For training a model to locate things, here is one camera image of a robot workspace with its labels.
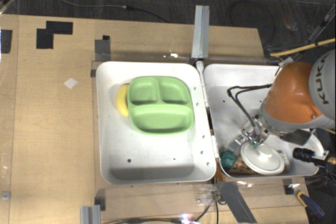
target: wooden tabletop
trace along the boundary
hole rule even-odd
[[[131,52],[189,57],[193,26],[14,15],[3,15],[0,20],[3,29],[13,30],[12,44],[18,44],[0,63],[1,107],[13,105],[6,100],[16,97],[15,114],[0,110],[3,126],[9,122],[5,117],[15,118],[7,128],[14,128],[12,167],[5,176],[11,184],[1,181],[0,185],[1,191],[10,190],[12,196],[9,201],[0,200],[0,223],[80,223],[80,207],[92,206],[96,194],[90,77],[95,39],[110,36],[114,57]],[[54,49],[36,49],[37,29],[45,29],[47,20],[73,22],[73,34],[54,35]],[[262,58],[258,31],[210,27],[209,55]],[[15,76],[16,92],[13,83],[5,82]],[[71,78],[78,82],[72,89],[64,85]],[[12,149],[12,135],[6,136],[5,130],[0,132],[0,143],[7,143],[7,148],[1,154]],[[293,195],[284,194],[281,182],[267,182],[268,188],[261,193],[243,190],[258,223],[308,223],[305,209]],[[304,181],[299,183],[300,190],[307,192]],[[139,208],[146,207],[148,212],[156,208],[149,195],[127,197],[127,191],[129,188],[111,186],[112,197],[123,200],[121,205],[131,205],[111,212],[122,209],[120,217],[134,217]],[[194,200],[187,194],[181,201],[171,202],[171,213],[181,210],[181,205],[187,205],[192,213],[202,212],[204,207],[197,207]],[[219,209],[219,223],[236,223],[227,206]],[[215,223],[215,219],[212,207],[202,223]]]

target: yellow banana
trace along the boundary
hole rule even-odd
[[[125,84],[120,87],[117,93],[117,108],[119,112],[124,115],[128,116],[128,105],[127,105],[127,91],[128,91],[129,84]]]

